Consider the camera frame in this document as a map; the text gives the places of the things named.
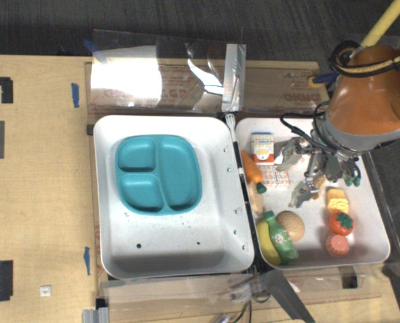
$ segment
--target sink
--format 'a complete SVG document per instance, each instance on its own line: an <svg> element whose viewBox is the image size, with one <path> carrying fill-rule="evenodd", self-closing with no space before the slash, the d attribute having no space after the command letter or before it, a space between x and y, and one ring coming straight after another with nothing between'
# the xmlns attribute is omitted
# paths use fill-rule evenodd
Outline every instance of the sink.
<svg viewBox="0 0 400 323"><path fill-rule="evenodd" d="M93 136L101 258L108 274L168 277L251 266L251 230L223 122L105 116Z"/></svg>

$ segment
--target toy food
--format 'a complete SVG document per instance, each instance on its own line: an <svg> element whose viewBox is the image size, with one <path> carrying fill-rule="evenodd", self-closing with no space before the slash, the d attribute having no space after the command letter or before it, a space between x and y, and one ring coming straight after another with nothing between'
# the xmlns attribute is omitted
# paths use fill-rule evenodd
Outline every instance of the toy food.
<svg viewBox="0 0 400 323"><path fill-rule="evenodd" d="M319 189L319 192L314 197L312 197L313 200L317 200L319 198L319 193L325 187L325 183L326 182L327 182L327 176L326 175L322 175L322 176L314 179L313 183Z"/></svg>
<svg viewBox="0 0 400 323"><path fill-rule="evenodd" d="M270 240L267 221L261 220L256 225L256 232L258 233L259 247L261 249L262 256L264 256L264 258L271 264L278 266L280 263L282 263L282 261L280 260L279 254Z"/></svg>
<svg viewBox="0 0 400 323"><path fill-rule="evenodd" d="M282 225L293 242L299 241L305 234L305 224L295 213L284 211L277 215L276 221Z"/></svg>
<svg viewBox="0 0 400 323"><path fill-rule="evenodd" d="M329 217L328 225L333 233L347 236L354 228L354 221L346 213L333 213Z"/></svg>
<svg viewBox="0 0 400 323"><path fill-rule="evenodd" d="M267 188L262 184L262 173L258 165L255 164L253 159L249 154L247 154L246 151L241 152L241 161L243 162L243 168L245 169L247 181L255 183L260 194L265 193Z"/></svg>
<svg viewBox="0 0 400 323"><path fill-rule="evenodd" d="M348 214L349 202L342 189L327 191L327 209L330 213L342 212Z"/></svg>
<svg viewBox="0 0 400 323"><path fill-rule="evenodd" d="M273 243L282 264L287 264L298 258L298 251L292 244L288 231L276 221L273 211L264 213L264 220L268 224L268 235Z"/></svg>
<svg viewBox="0 0 400 323"><path fill-rule="evenodd" d="M349 242L345 236L339 234L331 234L327 237L325 247L332 256L340 257L349 252Z"/></svg>
<svg viewBox="0 0 400 323"><path fill-rule="evenodd" d="M247 185L247 193L249 195L249 202L251 203L252 211L259 215L263 215L264 197L257 191L255 183L250 182Z"/></svg>
<svg viewBox="0 0 400 323"><path fill-rule="evenodd" d="M251 134L252 159L259 166L273 165L274 139L271 133Z"/></svg>

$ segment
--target green leaf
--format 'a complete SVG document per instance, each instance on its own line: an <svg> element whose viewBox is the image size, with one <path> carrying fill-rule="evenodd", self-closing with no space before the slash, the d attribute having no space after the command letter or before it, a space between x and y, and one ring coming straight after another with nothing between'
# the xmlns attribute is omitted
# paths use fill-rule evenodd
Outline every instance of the green leaf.
<svg viewBox="0 0 400 323"><path fill-rule="evenodd" d="M338 213L336 221L340 222L341 228L346 228L346 231L352 229L352 223L354 222L350 216L346 213Z"/></svg>

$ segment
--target white sink basin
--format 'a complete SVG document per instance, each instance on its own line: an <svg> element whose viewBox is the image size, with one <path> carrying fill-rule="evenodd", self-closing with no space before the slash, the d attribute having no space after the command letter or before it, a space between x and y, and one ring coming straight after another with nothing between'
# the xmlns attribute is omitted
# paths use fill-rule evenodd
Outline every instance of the white sink basin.
<svg viewBox="0 0 400 323"><path fill-rule="evenodd" d="M127 209L116 183L119 144L139 135L175 135L194 148L202 196L192 210L145 215ZM231 134L209 117L106 116L93 131L102 264L118 279L235 273L254 250Z"/></svg>

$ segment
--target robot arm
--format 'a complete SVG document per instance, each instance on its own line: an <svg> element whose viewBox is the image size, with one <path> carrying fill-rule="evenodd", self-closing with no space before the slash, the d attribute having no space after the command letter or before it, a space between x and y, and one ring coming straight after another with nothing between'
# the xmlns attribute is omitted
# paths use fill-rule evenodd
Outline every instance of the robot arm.
<svg viewBox="0 0 400 323"><path fill-rule="evenodd" d="M310 116L311 135L285 122L285 117L297 114L281 116L281 121L309 144L302 146L301 138L291 139L277 170L288 169L301 154L311 154L305 180L292 194L292 207L317 195L317 183L323 177L332 182L344 178L346 185L358 186L359 156L400 139L400 50L385 45L348 48L343 43L331 62L340 76L331 101L318 105ZM327 110L319 112L326 105Z"/></svg>

